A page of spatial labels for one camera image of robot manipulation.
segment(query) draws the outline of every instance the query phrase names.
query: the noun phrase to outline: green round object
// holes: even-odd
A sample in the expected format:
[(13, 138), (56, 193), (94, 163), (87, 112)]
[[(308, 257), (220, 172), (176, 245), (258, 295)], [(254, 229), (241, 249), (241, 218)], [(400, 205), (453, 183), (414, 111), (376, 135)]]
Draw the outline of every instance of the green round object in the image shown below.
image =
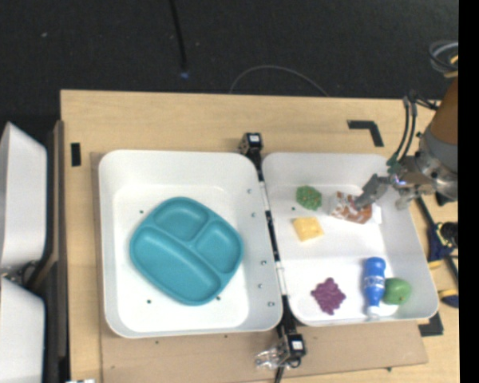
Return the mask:
[(387, 278), (385, 280), (384, 303), (402, 305), (412, 293), (412, 286), (401, 278)]

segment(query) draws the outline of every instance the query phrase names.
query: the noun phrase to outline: teal plate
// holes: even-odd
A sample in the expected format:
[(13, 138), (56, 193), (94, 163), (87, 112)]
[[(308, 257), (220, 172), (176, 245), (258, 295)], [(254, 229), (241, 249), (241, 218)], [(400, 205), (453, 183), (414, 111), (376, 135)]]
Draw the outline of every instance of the teal plate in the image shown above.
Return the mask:
[(187, 197), (165, 200), (142, 221), (129, 244), (135, 267), (186, 305), (203, 305), (225, 288), (243, 259), (238, 231)]

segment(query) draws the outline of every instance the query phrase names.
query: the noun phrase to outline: yellow sponge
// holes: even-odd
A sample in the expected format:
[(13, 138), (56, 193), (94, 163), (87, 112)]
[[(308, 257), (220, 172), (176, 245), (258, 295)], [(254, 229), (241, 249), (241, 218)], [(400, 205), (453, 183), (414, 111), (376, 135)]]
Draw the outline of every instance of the yellow sponge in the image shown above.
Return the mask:
[(300, 217), (293, 220), (293, 227), (300, 241), (315, 239), (323, 235), (323, 229), (319, 225), (318, 219), (315, 217)]

